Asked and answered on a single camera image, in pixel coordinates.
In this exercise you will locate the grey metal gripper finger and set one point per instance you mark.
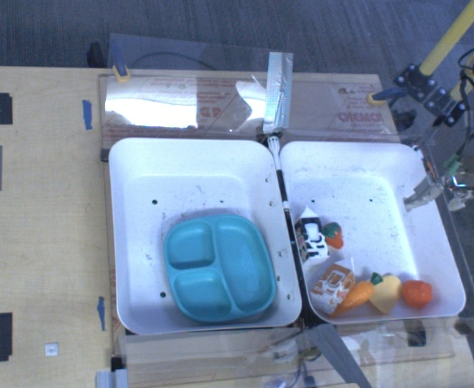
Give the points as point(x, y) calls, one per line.
point(461, 201)
point(423, 192)

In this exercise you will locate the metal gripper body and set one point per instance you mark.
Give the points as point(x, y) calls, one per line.
point(472, 172)

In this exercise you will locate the white plastic tray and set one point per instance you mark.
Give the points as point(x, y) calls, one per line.
point(140, 233)
point(366, 233)

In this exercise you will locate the red strawberry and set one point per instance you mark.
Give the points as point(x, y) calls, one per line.
point(334, 236)

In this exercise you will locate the orange fruit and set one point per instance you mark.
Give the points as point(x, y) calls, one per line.
point(417, 294)

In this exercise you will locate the yellow fruit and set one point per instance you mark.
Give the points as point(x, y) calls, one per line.
point(386, 293)

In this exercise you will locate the black and white carton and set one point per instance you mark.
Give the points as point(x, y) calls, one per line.
point(313, 243)

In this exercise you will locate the orange carrot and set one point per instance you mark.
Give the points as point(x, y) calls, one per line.
point(357, 295)

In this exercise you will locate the orange and white carton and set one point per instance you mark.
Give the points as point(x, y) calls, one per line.
point(332, 287)

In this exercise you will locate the brown cardboard board red print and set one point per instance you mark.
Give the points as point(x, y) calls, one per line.
point(322, 107)

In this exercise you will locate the blue divided plate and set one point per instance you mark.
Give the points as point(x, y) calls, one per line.
point(241, 257)

